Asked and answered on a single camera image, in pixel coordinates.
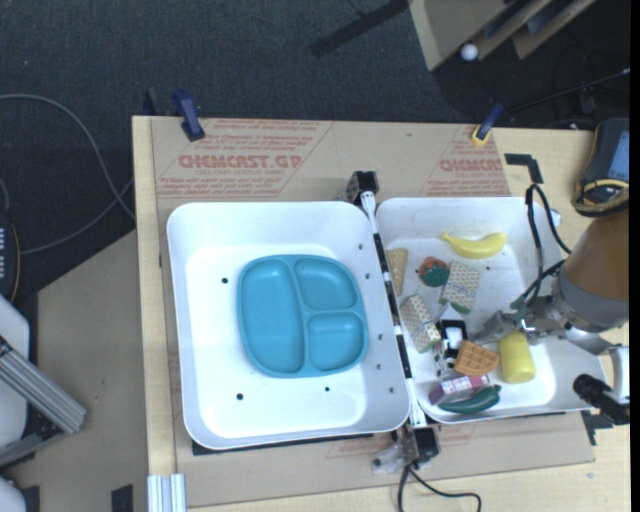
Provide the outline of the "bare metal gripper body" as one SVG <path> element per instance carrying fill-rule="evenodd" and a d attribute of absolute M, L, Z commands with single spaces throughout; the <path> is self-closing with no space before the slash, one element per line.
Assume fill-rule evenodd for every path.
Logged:
<path fill-rule="evenodd" d="M 604 339 L 602 330 L 581 318 L 564 299 L 551 295 L 537 297 L 523 311 L 522 322 L 551 322 L 555 331 L 545 341 L 558 339 L 567 341 L 588 353 L 599 356 L 614 347 Z"/>

